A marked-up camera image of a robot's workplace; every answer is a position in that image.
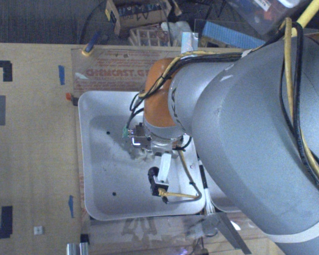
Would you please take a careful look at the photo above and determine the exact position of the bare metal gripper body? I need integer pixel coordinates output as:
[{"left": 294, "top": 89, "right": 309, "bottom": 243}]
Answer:
[{"left": 123, "top": 123, "right": 182, "bottom": 159}]

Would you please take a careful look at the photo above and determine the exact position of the white plastic tray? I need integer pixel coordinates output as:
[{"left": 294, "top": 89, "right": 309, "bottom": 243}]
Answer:
[{"left": 77, "top": 90, "right": 207, "bottom": 222}]

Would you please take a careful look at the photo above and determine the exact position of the black cylinder on white bracket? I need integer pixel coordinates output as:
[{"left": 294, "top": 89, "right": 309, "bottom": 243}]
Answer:
[{"left": 147, "top": 152, "right": 172, "bottom": 198}]

